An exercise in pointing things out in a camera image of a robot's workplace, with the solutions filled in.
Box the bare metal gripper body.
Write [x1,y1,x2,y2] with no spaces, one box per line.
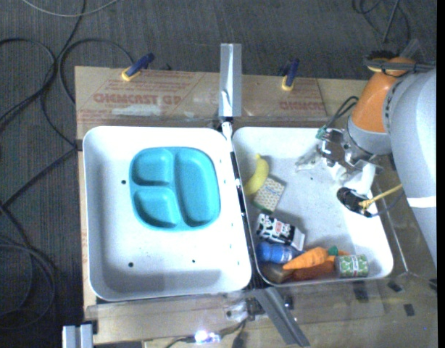
[317,127,385,176]

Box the white plastic tray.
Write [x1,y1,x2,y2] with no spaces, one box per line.
[82,125,253,302]
[231,126,395,287]

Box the yellow banana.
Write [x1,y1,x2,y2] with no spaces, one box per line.
[242,153,270,196]

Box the beige packet with blue print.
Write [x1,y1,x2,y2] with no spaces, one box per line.
[251,176,286,213]

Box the black and white milk carton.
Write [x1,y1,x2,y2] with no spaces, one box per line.
[255,212,307,252]

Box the orange carrot with green top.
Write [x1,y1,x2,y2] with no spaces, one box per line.
[282,245,340,271]

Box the green and white can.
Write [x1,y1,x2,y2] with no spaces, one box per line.
[333,253,370,279]

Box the blue bottle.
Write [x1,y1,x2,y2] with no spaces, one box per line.
[255,241,305,265]

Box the blue divided plate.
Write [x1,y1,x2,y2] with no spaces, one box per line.
[128,146,223,231]

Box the brown cardboard board red print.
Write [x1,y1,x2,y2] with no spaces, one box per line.
[74,65,403,344]

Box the black cylinder on white bracket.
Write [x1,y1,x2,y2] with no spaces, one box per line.
[336,162,377,218]

